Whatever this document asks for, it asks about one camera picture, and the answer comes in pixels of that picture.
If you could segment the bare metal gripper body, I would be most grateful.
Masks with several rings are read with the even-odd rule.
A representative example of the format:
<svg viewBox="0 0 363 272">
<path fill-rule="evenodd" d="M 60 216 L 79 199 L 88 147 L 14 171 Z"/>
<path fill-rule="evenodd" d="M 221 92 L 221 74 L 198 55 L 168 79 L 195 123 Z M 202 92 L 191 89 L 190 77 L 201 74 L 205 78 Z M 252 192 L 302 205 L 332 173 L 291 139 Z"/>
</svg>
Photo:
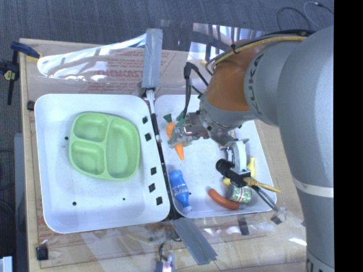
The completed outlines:
<svg viewBox="0 0 363 272">
<path fill-rule="evenodd" d="M 184 125 L 187 132 L 186 136 L 194 136 L 195 141 L 211 139 L 222 147 L 229 146 L 236 138 L 233 137 L 232 129 L 217 124 L 202 111 L 190 112 L 184 117 L 178 117 L 177 125 Z"/>
</svg>

